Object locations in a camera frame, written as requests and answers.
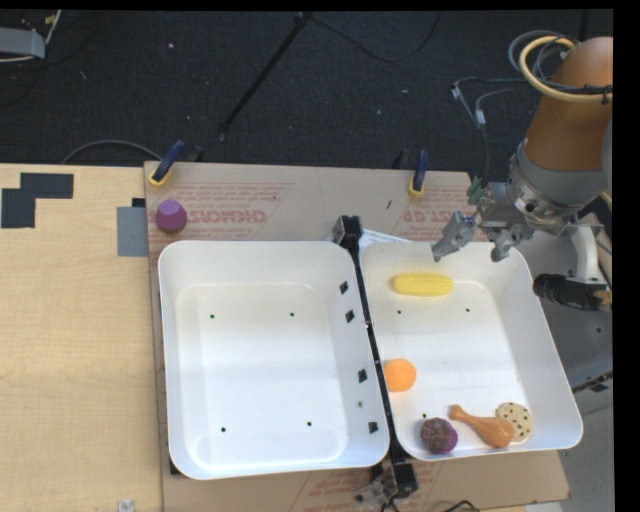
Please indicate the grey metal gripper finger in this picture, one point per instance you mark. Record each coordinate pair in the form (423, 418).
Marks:
(452, 240)
(502, 246)

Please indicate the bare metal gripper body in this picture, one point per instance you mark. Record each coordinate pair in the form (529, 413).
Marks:
(505, 210)

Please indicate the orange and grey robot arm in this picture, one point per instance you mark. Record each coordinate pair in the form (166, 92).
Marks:
(570, 125)

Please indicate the yellow corn cob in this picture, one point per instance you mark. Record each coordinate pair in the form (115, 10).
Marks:
(423, 284)

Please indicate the white plastic tray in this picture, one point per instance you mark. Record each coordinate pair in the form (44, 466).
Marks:
(265, 360)
(475, 350)

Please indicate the orange ball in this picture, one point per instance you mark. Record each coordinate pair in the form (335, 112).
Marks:
(399, 375)

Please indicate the cream biscuit with dark chips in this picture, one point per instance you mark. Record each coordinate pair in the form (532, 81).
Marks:
(517, 419)

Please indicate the brown cardboard board red print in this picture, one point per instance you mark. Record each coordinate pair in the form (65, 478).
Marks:
(280, 210)

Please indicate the orange chicken drumstick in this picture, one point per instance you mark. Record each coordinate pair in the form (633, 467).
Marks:
(485, 426)

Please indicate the purple and brown muffin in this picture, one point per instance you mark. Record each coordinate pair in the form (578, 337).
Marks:
(438, 435)

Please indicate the purple cup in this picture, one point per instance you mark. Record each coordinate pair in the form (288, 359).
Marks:
(170, 216)

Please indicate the black cylinder on white bracket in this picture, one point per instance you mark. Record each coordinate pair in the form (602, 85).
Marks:
(575, 280)

